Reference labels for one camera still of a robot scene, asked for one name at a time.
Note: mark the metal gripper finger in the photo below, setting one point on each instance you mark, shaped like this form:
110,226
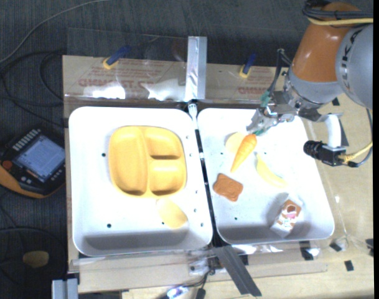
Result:
272,120
255,120

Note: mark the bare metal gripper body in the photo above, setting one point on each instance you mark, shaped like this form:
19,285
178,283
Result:
285,104

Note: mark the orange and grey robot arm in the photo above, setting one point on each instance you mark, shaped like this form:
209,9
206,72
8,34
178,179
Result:
316,51

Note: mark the pale yellow round toy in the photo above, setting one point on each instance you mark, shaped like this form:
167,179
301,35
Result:
232,142

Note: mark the orange carrot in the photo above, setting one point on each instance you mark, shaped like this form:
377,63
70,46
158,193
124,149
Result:
243,151

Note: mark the yellow banana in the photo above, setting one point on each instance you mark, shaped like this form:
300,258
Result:
267,173

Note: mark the brown toast slice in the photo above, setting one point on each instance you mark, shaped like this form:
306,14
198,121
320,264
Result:
228,187

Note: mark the white plastic tray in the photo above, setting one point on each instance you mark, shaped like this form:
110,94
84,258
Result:
92,173
257,210

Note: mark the white and brown carton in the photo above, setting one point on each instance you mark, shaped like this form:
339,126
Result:
287,218

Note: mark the brown cardboard board red print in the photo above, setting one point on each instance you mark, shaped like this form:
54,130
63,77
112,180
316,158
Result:
357,198

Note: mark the pale yellow oval toy bread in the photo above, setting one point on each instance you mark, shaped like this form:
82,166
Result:
172,213

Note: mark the yellow divided plate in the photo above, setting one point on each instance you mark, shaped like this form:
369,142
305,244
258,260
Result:
127,160

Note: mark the dull yellow oval toy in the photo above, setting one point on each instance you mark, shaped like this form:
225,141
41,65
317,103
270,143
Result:
36,258

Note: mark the black cylinder on white bracket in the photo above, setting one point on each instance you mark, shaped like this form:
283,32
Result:
323,151

